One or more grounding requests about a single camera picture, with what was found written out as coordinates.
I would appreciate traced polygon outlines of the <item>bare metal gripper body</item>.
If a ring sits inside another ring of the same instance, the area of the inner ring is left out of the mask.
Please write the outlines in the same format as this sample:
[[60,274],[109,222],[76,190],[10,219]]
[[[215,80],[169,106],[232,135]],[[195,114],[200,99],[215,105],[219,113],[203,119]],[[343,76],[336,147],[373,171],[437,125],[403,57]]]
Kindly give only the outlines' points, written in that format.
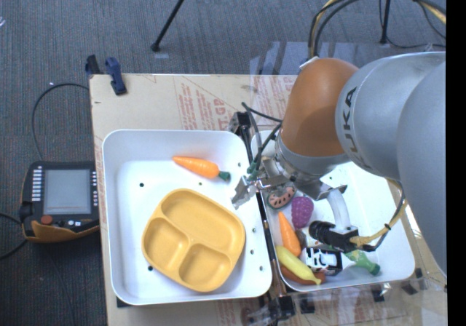
[[321,158],[314,156],[261,156],[259,167],[264,185],[287,182],[297,189],[311,189],[321,177]]

